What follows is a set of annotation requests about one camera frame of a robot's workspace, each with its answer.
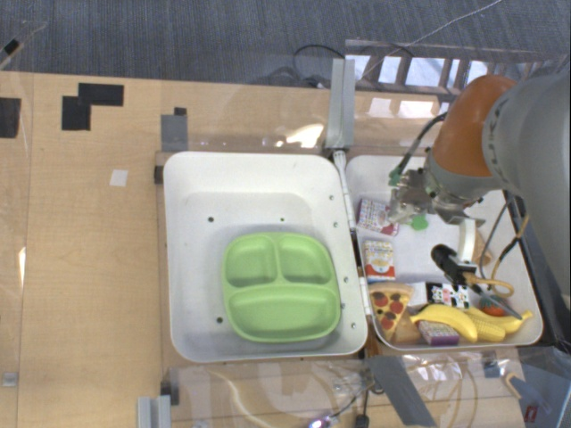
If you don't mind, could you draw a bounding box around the red and white carton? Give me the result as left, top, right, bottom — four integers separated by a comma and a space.
360, 239, 397, 284

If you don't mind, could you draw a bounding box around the black and white patterned carton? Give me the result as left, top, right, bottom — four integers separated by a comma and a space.
426, 282, 472, 310

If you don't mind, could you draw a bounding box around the toy pizza slice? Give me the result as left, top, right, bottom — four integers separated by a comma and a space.
368, 282, 416, 343

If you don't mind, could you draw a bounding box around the yellow banana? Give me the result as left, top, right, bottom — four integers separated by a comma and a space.
409, 303, 479, 343

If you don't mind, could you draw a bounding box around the red strawberry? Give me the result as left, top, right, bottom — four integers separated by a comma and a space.
479, 295, 508, 317

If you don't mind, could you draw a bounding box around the purple patterned box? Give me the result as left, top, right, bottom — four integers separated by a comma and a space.
417, 320, 460, 346

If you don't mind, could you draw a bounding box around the green divided plate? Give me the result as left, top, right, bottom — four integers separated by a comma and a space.
221, 233, 343, 342

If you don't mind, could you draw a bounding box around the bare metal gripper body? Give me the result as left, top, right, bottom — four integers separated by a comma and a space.
393, 167, 485, 229

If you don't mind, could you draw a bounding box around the brown biscuit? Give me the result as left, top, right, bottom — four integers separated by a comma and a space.
471, 229, 494, 268

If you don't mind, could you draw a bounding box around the pink patterned packet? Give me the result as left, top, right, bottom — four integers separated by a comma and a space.
355, 197, 400, 236

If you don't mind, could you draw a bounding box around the brown bread slice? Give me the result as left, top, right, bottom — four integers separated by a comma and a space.
394, 312, 423, 345

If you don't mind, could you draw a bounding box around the yellow corn cob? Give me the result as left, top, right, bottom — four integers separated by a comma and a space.
463, 306, 534, 342

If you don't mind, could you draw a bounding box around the white plastic tray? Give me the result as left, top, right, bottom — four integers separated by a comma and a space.
345, 153, 544, 351
162, 151, 369, 364

